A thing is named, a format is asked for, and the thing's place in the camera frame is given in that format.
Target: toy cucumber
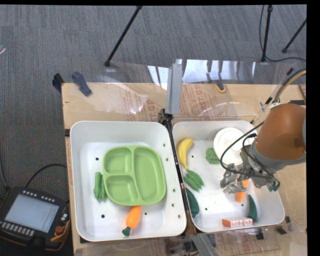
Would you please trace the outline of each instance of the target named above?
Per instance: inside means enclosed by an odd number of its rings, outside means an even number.
[[[255,201],[253,200],[251,195],[249,195],[249,213],[248,213],[247,217],[252,218],[254,222],[258,218],[257,207],[256,207]]]
[[[200,211],[199,204],[198,204],[197,199],[195,198],[194,194],[192,194],[192,192],[188,188],[186,188],[186,187],[184,187],[184,188],[185,188],[186,196],[188,197],[191,215],[193,218],[195,218],[196,215]]]

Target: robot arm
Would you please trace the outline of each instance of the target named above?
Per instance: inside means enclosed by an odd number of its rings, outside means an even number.
[[[242,181],[250,178],[257,188],[267,186],[270,191],[276,191],[280,182],[273,174],[286,166],[306,162],[305,108],[293,103],[275,105],[260,125],[251,145],[242,142],[242,165],[238,169],[234,164],[225,167],[220,160],[226,169],[220,181],[225,193],[245,191]]]

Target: wooden table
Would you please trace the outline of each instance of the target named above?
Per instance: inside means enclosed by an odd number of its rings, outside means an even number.
[[[65,146],[67,156],[68,184],[70,196],[71,228],[73,251],[81,251],[81,255],[104,255],[108,248],[108,255],[120,255],[121,250],[115,245],[123,246],[123,241],[119,242],[84,242],[81,243],[75,223],[75,203],[74,186],[72,173],[71,145],[69,130],[78,121],[156,121],[157,114],[166,104],[166,91],[152,83],[87,83],[92,90],[92,95],[84,96],[79,87],[74,83],[64,83],[61,86],[63,118],[66,130]],[[180,112],[187,120],[192,120],[197,116],[197,108],[209,107],[213,102],[230,103],[228,112],[222,113],[219,118],[237,118],[251,121],[260,109],[260,103],[264,103],[277,86],[274,84],[226,84],[225,94],[219,93],[212,84],[183,84],[181,88]],[[298,85],[289,85],[280,96],[282,103],[295,100],[303,100],[302,92]],[[254,248],[253,243],[247,245],[248,248],[241,248],[241,253],[254,256],[291,256],[307,255],[307,183],[306,183],[306,163],[287,166],[276,173],[276,177],[281,181],[278,190],[285,215],[290,217],[291,222],[283,221],[281,226],[267,228],[265,251],[258,252],[258,245]],[[128,253],[140,255],[141,253],[151,253],[157,251],[157,255],[165,255],[166,243],[164,240],[151,239],[143,245],[141,241],[129,241],[132,250]],[[219,255],[236,255],[237,250],[232,248],[215,248]]]

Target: blue clamp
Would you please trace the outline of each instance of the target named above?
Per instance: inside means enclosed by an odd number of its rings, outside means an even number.
[[[86,80],[84,79],[83,75],[80,74],[78,71],[74,72],[72,74],[72,80],[75,84],[80,86],[80,91],[85,95],[88,96],[89,94],[92,93],[92,91],[89,89]]]

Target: yellow banana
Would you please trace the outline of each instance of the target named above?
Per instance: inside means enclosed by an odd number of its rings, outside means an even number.
[[[191,145],[194,143],[194,140],[192,138],[185,138],[183,141],[180,142],[177,150],[178,154],[178,161],[180,164],[184,166],[184,168],[187,170],[187,151],[191,147]]]

